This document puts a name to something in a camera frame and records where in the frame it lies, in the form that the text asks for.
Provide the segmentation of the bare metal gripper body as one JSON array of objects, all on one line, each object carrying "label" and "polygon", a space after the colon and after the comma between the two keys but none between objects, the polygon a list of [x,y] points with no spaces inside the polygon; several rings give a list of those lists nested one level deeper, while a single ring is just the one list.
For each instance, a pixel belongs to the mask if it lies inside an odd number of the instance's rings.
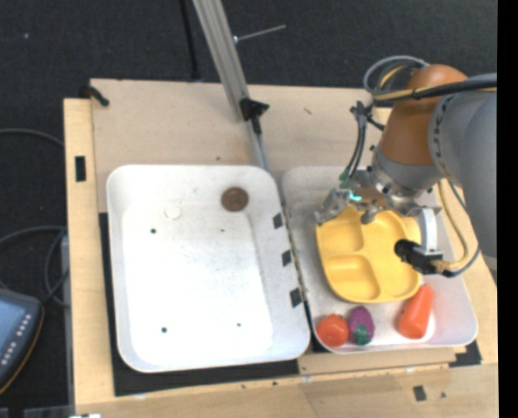
[{"label": "bare metal gripper body", "polygon": [[410,170],[356,170],[348,176],[354,204],[396,212],[420,210],[419,181]]}]

